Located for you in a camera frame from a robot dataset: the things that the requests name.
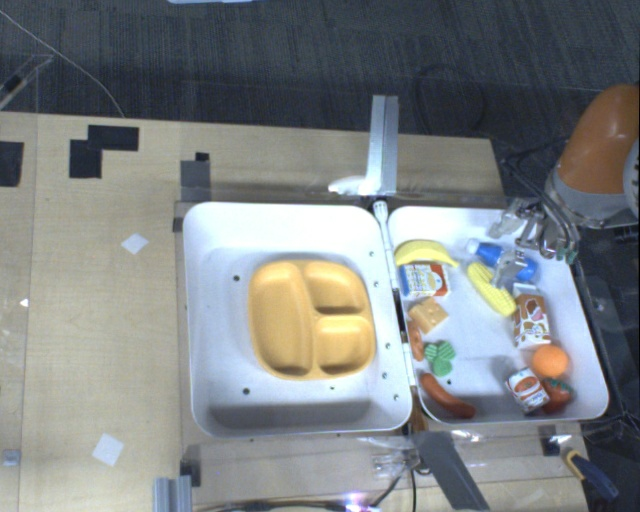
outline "orange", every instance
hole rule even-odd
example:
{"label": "orange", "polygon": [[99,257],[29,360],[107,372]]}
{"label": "orange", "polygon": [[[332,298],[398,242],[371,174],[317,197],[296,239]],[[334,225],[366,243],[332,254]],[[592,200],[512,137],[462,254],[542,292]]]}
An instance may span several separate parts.
{"label": "orange", "polygon": [[559,377],[569,366],[569,356],[560,347],[542,345],[531,359],[531,369],[539,377]]}

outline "white sticker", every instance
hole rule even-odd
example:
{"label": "white sticker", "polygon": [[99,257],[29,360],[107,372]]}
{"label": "white sticker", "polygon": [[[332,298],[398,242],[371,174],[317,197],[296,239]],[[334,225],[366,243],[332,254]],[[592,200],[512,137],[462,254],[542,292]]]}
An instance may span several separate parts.
{"label": "white sticker", "polygon": [[120,245],[122,245],[122,247],[124,247],[131,254],[138,254],[148,243],[149,240],[147,240],[145,237],[138,233],[134,233]]}
{"label": "white sticker", "polygon": [[111,437],[109,434],[102,434],[92,455],[100,462],[113,467],[118,462],[118,457],[120,457],[123,447],[124,444],[115,437]]}

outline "sink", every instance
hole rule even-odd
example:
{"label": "sink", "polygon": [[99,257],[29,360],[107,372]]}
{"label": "sink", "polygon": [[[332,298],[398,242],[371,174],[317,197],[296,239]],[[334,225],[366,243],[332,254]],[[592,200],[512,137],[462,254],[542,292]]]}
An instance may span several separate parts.
{"label": "sink", "polygon": [[411,411],[377,222],[201,203],[183,225],[191,409],[215,437],[390,431]]}

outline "dark floor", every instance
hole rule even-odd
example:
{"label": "dark floor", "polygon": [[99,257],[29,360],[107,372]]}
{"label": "dark floor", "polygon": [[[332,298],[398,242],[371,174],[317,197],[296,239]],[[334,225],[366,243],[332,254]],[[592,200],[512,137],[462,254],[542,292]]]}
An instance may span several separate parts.
{"label": "dark floor", "polygon": [[[0,9],[102,81],[127,117],[368,130],[371,95],[393,94],[401,132],[490,137],[499,157],[569,135],[599,91],[638,80],[640,60],[637,0],[0,0]],[[43,53],[52,51],[0,17],[0,80]],[[8,110],[118,115],[59,56]],[[535,181],[561,147],[525,163]],[[637,261],[637,247],[621,253]],[[629,299],[623,284],[611,286],[636,305],[622,321],[635,318],[625,336],[637,354],[638,288]],[[591,449],[625,489],[606,510],[638,510],[640,450],[613,438]]]}

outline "sausage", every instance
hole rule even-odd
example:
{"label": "sausage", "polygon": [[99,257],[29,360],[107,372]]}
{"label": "sausage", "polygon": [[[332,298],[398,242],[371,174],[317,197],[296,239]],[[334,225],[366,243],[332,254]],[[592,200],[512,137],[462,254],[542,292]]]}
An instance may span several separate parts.
{"label": "sausage", "polygon": [[414,321],[407,323],[407,335],[409,336],[409,344],[411,345],[411,353],[416,361],[424,361],[424,343],[422,343],[422,334],[418,329],[418,324]]}
{"label": "sausage", "polygon": [[473,405],[447,393],[430,373],[423,373],[420,376],[420,385],[438,405],[444,407],[456,418],[469,420],[476,415],[476,408]]}

